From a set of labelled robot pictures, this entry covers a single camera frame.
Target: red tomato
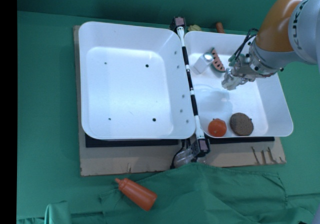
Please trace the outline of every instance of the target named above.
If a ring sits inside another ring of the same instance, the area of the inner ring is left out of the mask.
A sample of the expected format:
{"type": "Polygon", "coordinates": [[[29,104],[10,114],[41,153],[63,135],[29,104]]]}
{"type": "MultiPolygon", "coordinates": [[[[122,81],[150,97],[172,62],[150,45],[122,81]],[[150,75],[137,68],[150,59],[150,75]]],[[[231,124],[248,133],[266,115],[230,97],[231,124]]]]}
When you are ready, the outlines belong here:
{"type": "Polygon", "coordinates": [[[214,137],[222,137],[227,132],[227,125],[225,121],[216,118],[209,123],[208,131],[214,137]]]}

